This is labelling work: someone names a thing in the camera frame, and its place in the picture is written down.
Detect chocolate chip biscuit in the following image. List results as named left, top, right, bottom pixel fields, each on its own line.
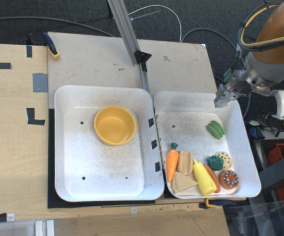
left=215, top=151, right=233, bottom=170

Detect orange sausage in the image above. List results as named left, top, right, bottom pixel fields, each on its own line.
left=203, top=164, right=222, bottom=194

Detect tan hot dog bun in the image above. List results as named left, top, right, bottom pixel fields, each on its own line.
left=176, top=150, right=195, bottom=177

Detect black cylinder on white bracket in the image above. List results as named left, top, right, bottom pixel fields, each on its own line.
left=256, top=89, right=284, bottom=133

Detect orange carrot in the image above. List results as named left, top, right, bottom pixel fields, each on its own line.
left=166, top=143, right=180, bottom=183

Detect white plastic tray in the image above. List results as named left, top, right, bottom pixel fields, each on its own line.
left=54, top=84, right=165, bottom=203
left=153, top=90, right=262, bottom=200

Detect brown sprinkled doughnut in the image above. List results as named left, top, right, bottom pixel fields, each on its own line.
left=218, top=169, right=240, bottom=190

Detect green pea pods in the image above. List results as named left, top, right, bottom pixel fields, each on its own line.
left=205, top=120, right=226, bottom=140

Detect yellow mustard bottle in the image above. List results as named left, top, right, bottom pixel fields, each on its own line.
left=192, top=158, right=218, bottom=196

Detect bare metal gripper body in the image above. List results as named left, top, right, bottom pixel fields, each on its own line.
left=226, top=69, right=278, bottom=97

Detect green broccoli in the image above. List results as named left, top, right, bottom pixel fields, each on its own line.
left=207, top=155, right=225, bottom=172

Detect pale flat board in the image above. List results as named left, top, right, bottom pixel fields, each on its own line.
left=47, top=31, right=247, bottom=206

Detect yellow bowl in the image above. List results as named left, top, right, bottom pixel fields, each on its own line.
left=93, top=105, right=138, bottom=147

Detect tan triangular bread slice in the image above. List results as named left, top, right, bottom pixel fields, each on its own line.
left=171, top=171, right=199, bottom=195

